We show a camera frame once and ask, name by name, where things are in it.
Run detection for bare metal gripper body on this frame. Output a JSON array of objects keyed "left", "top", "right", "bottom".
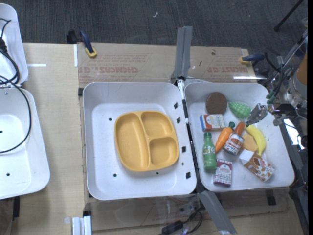
[{"left": 268, "top": 86, "right": 308, "bottom": 120}]

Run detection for green grapes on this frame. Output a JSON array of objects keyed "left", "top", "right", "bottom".
[{"left": 228, "top": 101, "right": 252, "bottom": 119}]

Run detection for yellow banana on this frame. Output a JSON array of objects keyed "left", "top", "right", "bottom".
[{"left": 245, "top": 124, "right": 267, "bottom": 157}]

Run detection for orange sausage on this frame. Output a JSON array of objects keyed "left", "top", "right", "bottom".
[{"left": 234, "top": 121, "right": 246, "bottom": 137}]

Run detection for white plastic tray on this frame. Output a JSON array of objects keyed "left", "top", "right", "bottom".
[
  {"left": 82, "top": 81, "right": 198, "bottom": 201},
  {"left": 0, "top": 3, "right": 29, "bottom": 88},
  {"left": 0, "top": 86, "right": 51, "bottom": 201},
  {"left": 183, "top": 82, "right": 296, "bottom": 193}
]

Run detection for yellow bread slice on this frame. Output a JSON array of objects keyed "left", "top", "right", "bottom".
[{"left": 241, "top": 133, "right": 259, "bottom": 153}]

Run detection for small red and white can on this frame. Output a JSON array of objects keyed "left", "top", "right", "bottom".
[{"left": 223, "top": 132, "right": 245, "bottom": 156}]

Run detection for brown round biscuit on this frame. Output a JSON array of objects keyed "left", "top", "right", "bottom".
[{"left": 205, "top": 92, "right": 228, "bottom": 116}]

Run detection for orange carrot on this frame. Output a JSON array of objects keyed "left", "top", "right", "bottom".
[{"left": 214, "top": 121, "right": 236, "bottom": 154}]

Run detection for white and orange carton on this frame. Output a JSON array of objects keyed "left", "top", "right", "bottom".
[{"left": 199, "top": 114, "right": 226, "bottom": 133}]

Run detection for white and brown carton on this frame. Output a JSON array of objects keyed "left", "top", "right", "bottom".
[{"left": 238, "top": 148, "right": 275, "bottom": 183}]

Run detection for green bottle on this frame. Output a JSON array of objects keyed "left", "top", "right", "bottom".
[{"left": 202, "top": 132, "right": 218, "bottom": 171}]

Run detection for red and white packet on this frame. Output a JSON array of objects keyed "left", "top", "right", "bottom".
[{"left": 213, "top": 158, "right": 233, "bottom": 188}]

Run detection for brown cardboard board red print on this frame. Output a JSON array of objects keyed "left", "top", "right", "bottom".
[{"left": 76, "top": 42, "right": 291, "bottom": 232}]

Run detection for yellow divided plate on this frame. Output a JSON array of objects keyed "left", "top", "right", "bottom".
[{"left": 113, "top": 110, "right": 180, "bottom": 173}]

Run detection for black cable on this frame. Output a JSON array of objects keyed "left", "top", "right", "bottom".
[{"left": 0, "top": 18, "right": 33, "bottom": 154}]

